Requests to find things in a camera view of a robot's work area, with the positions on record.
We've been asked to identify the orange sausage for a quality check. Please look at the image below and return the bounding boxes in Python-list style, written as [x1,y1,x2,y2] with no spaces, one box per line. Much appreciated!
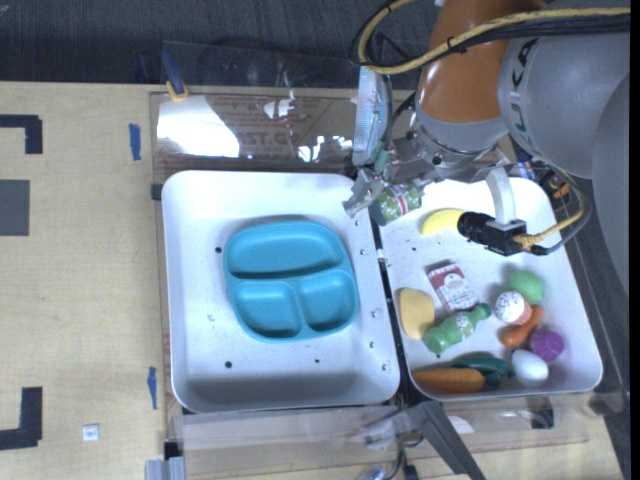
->
[500,305,545,350]

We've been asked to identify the green bottle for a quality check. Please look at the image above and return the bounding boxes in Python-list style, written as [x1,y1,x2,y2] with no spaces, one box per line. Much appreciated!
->
[422,303,493,356]

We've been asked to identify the white egg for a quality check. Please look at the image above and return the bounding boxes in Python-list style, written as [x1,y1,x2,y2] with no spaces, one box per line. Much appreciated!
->
[510,348,550,389]

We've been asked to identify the orange carrot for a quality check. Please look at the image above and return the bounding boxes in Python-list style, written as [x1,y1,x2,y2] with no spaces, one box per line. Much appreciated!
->
[411,357,515,396]

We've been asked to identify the green toy lettuce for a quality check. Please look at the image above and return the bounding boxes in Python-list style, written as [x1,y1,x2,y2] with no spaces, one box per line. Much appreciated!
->
[508,268,546,305]

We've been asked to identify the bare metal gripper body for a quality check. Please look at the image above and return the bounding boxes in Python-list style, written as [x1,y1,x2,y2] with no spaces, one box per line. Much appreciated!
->
[383,134,509,186]

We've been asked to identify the blue divided plate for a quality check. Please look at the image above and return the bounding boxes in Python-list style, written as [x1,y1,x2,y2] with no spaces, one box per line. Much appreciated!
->
[222,220,361,344]

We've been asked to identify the red and white carton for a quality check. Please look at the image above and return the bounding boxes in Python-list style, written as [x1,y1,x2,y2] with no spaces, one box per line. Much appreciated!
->
[426,262,479,315]

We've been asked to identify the black cylinder on white bracket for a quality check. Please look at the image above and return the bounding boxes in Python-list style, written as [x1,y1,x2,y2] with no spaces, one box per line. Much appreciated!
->
[456,166,529,258]

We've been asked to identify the yellow toy bread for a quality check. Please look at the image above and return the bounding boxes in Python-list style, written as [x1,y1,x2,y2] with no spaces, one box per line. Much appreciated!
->
[397,287,437,341]

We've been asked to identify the thin black and white rod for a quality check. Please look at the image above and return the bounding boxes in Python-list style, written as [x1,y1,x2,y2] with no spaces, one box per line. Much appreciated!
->
[368,206,409,400]

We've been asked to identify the purple grapes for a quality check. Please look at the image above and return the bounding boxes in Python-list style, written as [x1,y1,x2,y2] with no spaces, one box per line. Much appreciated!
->
[529,328,567,364]

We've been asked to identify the yellow banana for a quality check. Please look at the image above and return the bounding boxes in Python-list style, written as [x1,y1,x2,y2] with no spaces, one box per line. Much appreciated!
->
[420,208,467,237]

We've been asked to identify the green and red can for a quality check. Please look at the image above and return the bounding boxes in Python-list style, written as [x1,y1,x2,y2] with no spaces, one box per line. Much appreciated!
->
[377,182,424,225]

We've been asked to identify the white plastic tray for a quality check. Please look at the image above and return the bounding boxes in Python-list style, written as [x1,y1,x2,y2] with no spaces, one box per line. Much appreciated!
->
[160,169,402,415]
[372,175,604,402]

